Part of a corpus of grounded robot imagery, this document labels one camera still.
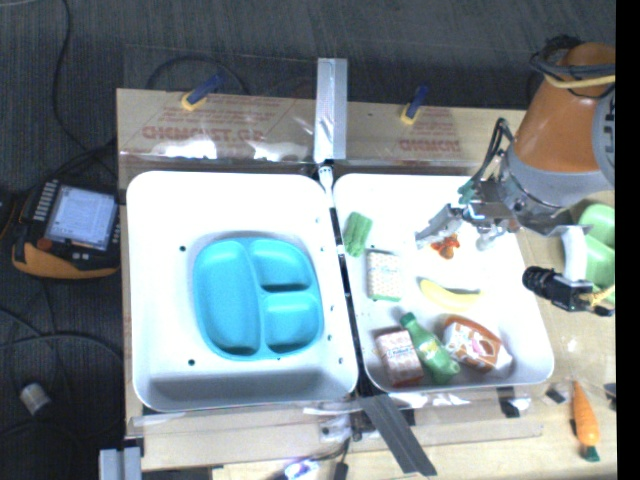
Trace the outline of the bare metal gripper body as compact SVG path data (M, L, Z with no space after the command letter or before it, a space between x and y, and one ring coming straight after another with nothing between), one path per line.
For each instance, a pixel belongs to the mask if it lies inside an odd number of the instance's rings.
M482 180L478 173L463 185L464 215L480 228L515 232L526 228L543 236L571 224L571 213L536 198L504 171Z

